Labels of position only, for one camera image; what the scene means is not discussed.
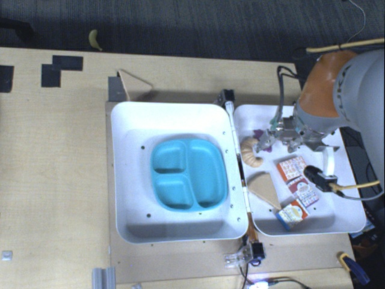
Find tan cardboard triangle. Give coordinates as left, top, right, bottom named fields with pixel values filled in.
left=117, top=68, right=155, bottom=102

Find red and white carton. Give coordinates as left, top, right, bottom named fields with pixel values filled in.
left=286, top=176, right=320, bottom=208

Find white plastic tray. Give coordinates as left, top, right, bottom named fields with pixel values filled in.
left=110, top=101, right=250, bottom=244
left=233, top=104, right=368, bottom=237

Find tan pizza slice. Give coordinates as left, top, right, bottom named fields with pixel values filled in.
left=247, top=172, right=282, bottom=211

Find black block with thin wires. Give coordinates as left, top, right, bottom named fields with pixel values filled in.
left=217, top=89, right=236, bottom=104
left=250, top=241, right=267, bottom=267

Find blue divided plate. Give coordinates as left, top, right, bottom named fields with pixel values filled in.
left=150, top=138, right=229, bottom=212

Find purple grapes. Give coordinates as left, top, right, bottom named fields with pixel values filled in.
left=252, top=128, right=273, bottom=154

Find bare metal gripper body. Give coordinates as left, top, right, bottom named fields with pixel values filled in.
left=270, top=116, right=325, bottom=146

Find pale wood board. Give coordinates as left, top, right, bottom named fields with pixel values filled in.
left=105, top=91, right=354, bottom=284

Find thin black and white rod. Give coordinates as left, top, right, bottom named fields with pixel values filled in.
left=226, top=100, right=256, bottom=241

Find orange patterned carton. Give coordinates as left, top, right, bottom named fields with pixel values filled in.
left=276, top=155, right=308, bottom=183

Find yellow banana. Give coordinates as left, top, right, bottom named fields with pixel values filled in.
left=88, top=29, right=103, bottom=52

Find beige croissant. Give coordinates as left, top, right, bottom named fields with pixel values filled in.
left=240, top=136, right=264, bottom=168

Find blue and orange carton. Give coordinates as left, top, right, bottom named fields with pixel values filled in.
left=274, top=199, right=310, bottom=232

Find black cylinder on white bracket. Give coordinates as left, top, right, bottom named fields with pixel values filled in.
left=303, top=144, right=340, bottom=193

